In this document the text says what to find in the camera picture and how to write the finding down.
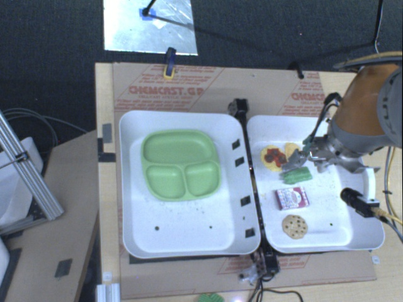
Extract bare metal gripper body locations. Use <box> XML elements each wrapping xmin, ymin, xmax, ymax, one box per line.
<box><xmin>307</xmin><ymin>136</ymin><xmax>366</xmax><ymax>174</ymax></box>

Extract yellow toy chip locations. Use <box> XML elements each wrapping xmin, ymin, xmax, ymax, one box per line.
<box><xmin>284</xmin><ymin>142</ymin><xmax>302</xmax><ymax>160</ymax></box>

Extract green toy bean pods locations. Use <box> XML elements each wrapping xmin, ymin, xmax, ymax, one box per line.
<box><xmin>280</xmin><ymin>166</ymin><xmax>314</xmax><ymax>186</ymax></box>

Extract yellow toy pizza slice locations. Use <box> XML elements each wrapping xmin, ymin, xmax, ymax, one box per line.
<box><xmin>259</xmin><ymin>145</ymin><xmax>289</xmax><ymax>173</ymax></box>

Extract pink and white carton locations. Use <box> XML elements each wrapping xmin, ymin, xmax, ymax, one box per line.
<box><xmin>275</xmin><ymin>186</ymin><xmax>310</xmax><ymax>211</ymax></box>

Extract thin black rod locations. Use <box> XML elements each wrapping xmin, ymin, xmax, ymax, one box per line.
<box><xmin>238</xmin><ymin>111</ymin><xmax>269</xmax><ymax>257</ymax></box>

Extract white plastic tray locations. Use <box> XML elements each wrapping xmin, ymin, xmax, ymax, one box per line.
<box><xmin>246</xmin><ymin>115</ymin><xmax>386</xmax><ymax>254</ymax></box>
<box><xmin>118</xmin><ymin>109</ymin><xmax>263</xmax><ymax>259</ymax></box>

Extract tan chocolate chip biscuit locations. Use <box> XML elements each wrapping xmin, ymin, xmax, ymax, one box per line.
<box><xmin>281</xmin><ymin>214</ymin><xmax>309</xmax><ymax>240</ymax></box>

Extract green divided plate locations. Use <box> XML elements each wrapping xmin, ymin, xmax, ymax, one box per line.
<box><xmin>140</xmin><ymin>129</ymin><xmax>222</xmax><ymax>202</ymax></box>

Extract brown cardboard board red print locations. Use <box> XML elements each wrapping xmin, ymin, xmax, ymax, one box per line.
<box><xmin>111</xmin><ymin>62</ymin><xmax>378</xmax><ymax>300</ymax></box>

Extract green ribbed toy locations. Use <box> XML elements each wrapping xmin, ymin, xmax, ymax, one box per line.
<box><xmin>197</xmin><ymin>293</ymin><xmax>225</xmax><ymax>302</ymax></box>

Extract black cylinder on white bracket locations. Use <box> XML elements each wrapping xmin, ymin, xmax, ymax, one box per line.
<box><xmin>339</xmin><ymin>165</ymin><xmax>382</xmax><ymax>219</ymax></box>

